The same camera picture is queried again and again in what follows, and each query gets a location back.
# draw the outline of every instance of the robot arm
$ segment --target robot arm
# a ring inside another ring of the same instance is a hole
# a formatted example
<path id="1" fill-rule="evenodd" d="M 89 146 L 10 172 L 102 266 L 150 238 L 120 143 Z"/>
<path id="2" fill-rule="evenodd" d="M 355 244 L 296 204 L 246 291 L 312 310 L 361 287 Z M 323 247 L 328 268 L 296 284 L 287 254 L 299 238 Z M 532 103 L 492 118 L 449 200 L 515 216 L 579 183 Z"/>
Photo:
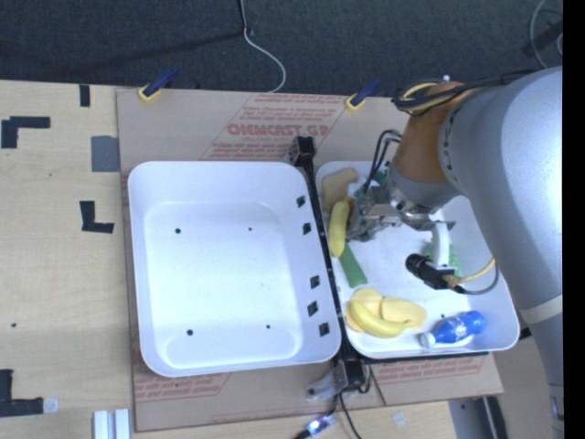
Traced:
<path id="1" fill-rule="evenodd" d="M 564 436 L 561 137 L 562 68 L 541 70 L 412 116 L 387 182 L 407 224 L 456 195 L 470 200 L 537 343 L 558 437 Z"/>

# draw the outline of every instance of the plastic tray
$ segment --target plastic tray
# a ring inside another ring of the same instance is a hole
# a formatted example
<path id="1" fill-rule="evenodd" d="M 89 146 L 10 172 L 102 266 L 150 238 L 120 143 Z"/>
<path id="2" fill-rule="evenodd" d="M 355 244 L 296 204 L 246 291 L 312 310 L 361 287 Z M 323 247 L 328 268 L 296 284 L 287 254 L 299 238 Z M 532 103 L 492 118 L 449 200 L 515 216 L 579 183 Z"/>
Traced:
<path id="1" fill-rule="evenodd" d="M 324 177 L 345 167 L 353 167 L 360 176 L 358 184 L 363 184 L 370 166 L 370 162 L 324 164 L 316 176 L 319 191 Z M 479 231 L 467 198 L 458 197 L 452 200 L 432 218 L 456 221 L 456 225 L 450 231 L 450 238 L 462 274 L 475 273 L 485 267 L 491 253 Z M 362 355 L 372 359 L 428 357 L 507 349 L 517 342 L 519 324 L 516 310 L 501 275 L 496 287 L 489 293 L 465 295 L 449 290 L 433 290 L 406 269 L 405 261 L 411 253 L 424 253 L 431 245 L 430 231 L 415 231 L 406 225 L 388 227 L 377 233 L 371 241 L 350 241 L 349 245 L 368 279 L 367 286 L 377 289 L 383 295 L 409 299 L 427 310 L 427 319 L 423 327 L 405 330 L 396 338 L 373 337 L 346 326 L 349 341 Z M 351 288 L 341 263 L 335 257 L 333 267 L 342 310 L 345 310 L 353 292 L 365 286 Z M 469 289 L 486 287 L 493 281 L 493 271 L 465 284 L 465 287 Z M 484 315 L 486 319 L 484 332 L 454 345 L 437 345 L 431 350 L 420 345 L 418 334 L 433 329 L 444 317 L 472 309 Z"/>
<path id="2" fill-rule="evenodd" d="M 303 175 L 148 162 L 129 178 L 140 347 L 167 377 L 319 362 L 340 327 Z"/>

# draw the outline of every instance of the wooden table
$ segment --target wooden table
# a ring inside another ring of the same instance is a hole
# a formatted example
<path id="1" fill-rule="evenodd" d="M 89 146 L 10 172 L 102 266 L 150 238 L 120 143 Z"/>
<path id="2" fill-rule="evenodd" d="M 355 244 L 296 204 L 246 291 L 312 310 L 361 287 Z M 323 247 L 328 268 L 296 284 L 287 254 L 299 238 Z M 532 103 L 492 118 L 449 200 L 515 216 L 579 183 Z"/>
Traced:
<path id="1" fill-rule="evenodd" d="M 133 410 L 120 175 L 95 173 L 90 138 L 117 136 L 114 87 L 0 81 L 0 119 L 49 116 L 0 149 L 0 369 L 14 370 L 15 399 L 56 398 L 57 412 L 0 418 L 0 438 L 90 437 L 97 410 Z M 112 234 L 81 231 L 80 201 Z M 402 412 L 398 424 L 392 414 Z M 354 411 L 364 438 L 456 437 L 447 402 Z M 353 437 L 342 413 L 320 435 Z M 159 433 L 155 438 L 293 438 L 313 416 Z"/>

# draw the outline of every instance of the blue clamp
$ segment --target blue clamp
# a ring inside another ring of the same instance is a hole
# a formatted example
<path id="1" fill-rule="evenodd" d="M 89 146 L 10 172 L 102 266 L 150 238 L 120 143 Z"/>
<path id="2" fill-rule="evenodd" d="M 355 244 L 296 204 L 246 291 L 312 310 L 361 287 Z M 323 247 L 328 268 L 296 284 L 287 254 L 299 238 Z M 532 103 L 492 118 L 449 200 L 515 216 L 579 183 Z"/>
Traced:
<path id="1" fill-rule="evenodd" d="M 362 107 L 362 105 L 366 101 L 366 97 L 371 96 L 378 90 L 380 84 L 382 84 L 381 81 L 372 80 L 370 83 L 364 86 L 364 88 L 362 88 L 359 92 L 353 94 L 352 96 L 349 96 L 346 99 L 346 108 L 351 112 L 357 111 L 360 107 Z"/>
<path id="2" fill-rule="evenodd" d="M 138 96 L 145 102 L 150 102 L 158 97 L 161 88 L 167 86 L 179 74 L 179 69 L 172 68 L 162 71 L 154 80 L 138 90 Z"/>

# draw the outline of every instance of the cardboard sheet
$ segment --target cardboard sheet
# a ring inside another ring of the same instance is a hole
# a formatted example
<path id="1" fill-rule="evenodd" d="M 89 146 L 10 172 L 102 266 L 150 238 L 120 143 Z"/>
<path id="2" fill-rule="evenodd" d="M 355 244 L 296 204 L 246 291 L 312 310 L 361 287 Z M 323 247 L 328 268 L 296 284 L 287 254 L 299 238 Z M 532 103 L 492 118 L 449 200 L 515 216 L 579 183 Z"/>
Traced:
<path id="1" fill-rule="evenodd" d="M 145 366 L 138 345 L 128 176 L 152 160 L 278 161 L 297 135 L 314 137 L 315 168 L 329 161 L 371 160 L 378 135 L 402 130 L 406 114 L 386 98 L 369 98 L 350 112 L 342 96 L 164 90 L 143 102 L 136 89 L 118 89 L 116 96 L 137 430 L 326 411 L 326 402 L 306 400 L 304 385 L 325 375 L 329 363 L 181 379 L 157 376 Z M 366 395 L 348 397 L 349 408 L 502 391 L 492 355 L 400 361 L 373 370 L 377 385 Z"/>

